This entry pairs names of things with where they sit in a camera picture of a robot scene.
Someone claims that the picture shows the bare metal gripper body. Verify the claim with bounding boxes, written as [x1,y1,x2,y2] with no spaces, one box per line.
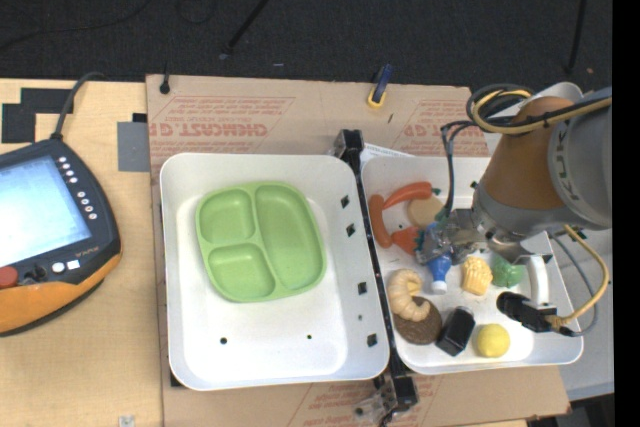
[443,207,496,261]

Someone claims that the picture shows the blue bottle white cap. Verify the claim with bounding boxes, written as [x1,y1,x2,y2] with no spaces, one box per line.
[423,221,454,295]

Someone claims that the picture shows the short orange carrot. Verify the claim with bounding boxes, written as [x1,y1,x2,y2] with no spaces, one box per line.
[390,225,425,258]

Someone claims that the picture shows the yellow french fries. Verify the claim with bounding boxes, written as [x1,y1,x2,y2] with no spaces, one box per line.
[460,255,494,297]

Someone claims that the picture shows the beige biscuit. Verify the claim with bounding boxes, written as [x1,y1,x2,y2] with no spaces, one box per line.
[405,195,447,231]

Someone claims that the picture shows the cream croissant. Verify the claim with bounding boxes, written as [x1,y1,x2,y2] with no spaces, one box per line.
[386,268,433,323]

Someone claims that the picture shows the green lettuce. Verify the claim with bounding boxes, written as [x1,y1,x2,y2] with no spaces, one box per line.
[490,253,527,289]

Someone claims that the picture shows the orange sausage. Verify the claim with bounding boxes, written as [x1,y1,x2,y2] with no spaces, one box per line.
[368,193,395,250]

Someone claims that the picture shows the long orange carrot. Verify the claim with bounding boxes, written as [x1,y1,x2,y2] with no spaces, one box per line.
[382,181,442,212]

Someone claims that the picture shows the white plastic tray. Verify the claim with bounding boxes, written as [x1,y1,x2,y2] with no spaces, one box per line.
[159,152,392,392]
[360,154,585,376]

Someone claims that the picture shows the brown doughnut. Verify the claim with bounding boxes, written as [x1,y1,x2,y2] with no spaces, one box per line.
[392,295,444,346]

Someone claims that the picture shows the black bottle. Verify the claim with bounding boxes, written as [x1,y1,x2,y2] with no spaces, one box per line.
[435,306,477,358]

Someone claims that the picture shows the yellow lemon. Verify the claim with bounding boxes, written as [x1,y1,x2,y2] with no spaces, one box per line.
[475,323,512,359]

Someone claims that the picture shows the green divided plate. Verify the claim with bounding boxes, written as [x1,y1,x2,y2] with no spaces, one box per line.
[194,181,329,304]

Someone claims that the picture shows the brown cardboard board red print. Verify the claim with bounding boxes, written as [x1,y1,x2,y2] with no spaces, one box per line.
[144,73,572,427]

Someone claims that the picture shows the black cylinder on white bracket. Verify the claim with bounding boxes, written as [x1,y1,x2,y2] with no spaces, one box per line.
[495,252,559,334]

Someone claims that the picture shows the black block with thin wires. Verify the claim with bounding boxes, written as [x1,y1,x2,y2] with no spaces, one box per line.
[334,128,365,160]
[384,374,420,414]

